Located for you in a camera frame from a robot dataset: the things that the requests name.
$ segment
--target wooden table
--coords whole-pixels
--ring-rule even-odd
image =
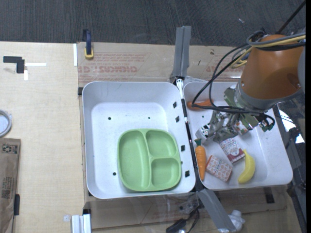
[[[2,56],[20,56],[28,80],[16,65],[0,62],[0,109],[12,115],[5,136],[21,139],[17,193],[19,215],[14,233],[69,233],[70,216],[81,215],[85,204],[80,128],[78,70],[73,44],[0,42]],[[300,232],[291,198],[283,210],[248,213],[241,232]],[[95,232],[164,232],[171,223],[118,227]],[[210,218],[193,232],[213,232]]]

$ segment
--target white plastic tray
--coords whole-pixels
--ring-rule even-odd
[[[205,82],[190,82],[184,86],[184,95],[186,101],[192,101],[198,91],[205,85]],[[212,87],[212,98],[216,105],[227,105],[224,100],[224,91],[228,87],[235,87],[236,83],[214,82]],[[208,88],[204,91],[197,102],[208,98]],[[203,125],[209,123],[212,111],[187,110],[188,120],[190,122],[190,131],[193,139],[196,138],[196,131]],[[273,110],[268,114],[274,116]],[[277,124],[271,131],[263,132],[260,127],[256,127],[243,136],[235,137],[235,140],[242,149],[254,157],[256,162],[256,171],[254,177],[246,184],[239,184],[238,177],[244,170],[244,159],[233,164],[233,173],[228,183],[225,183],[216,177],[207,174],[202,181],[203,185],[211,190],[226,190],[237,188],[250,188],[258,186],[274,186],[288,184],[293,178],[293,170],[290,165]],[[222,151],[221,147],[211,141],[204,145],[207,157],[215,155],[231,165],[230,161]]]
[[[82,97],[86,182],[93,196],[113,199],[180,194],[193,189],[195,175],[176,86],[167,82],[92,82],[84,87]],[[178,185],[172,189],[134,192],[121,182],[117,161],[118,139],[127,130],[142,128],[166,130],[176,139],[182,175]]]

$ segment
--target yellow banana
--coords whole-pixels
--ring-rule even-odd
[[[255,173],[255,161],[252,156],[250,156],[246,150],[243,150],[245,154],[245,169],[243,173],[238,178],[240,184],[244,184],[248,182]]]

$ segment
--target carrot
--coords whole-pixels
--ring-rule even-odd
[[[201,180],[205,177],[205,167],[206,167],[206,152],[205,148],[201,145],[201,139],[194,140],[197,147],[195,148],[196,162],[199,168],[199,174]]]
[[[209,99],[203,101],[203,102],[199,102],[199,103],[194,103],[194,104],[197,104],[197,105],[200,105],[200,106],[211,106],[212,104],[210,103]],[[192,101],[189,101],[187,102],[187,107],[191,110],[202,110],[202,108],[198,108],[198,107],[192,107]]]

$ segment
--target brown paper bag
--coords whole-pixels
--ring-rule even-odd
[[[0,233],[13,230],[20,139],[0,138]]]

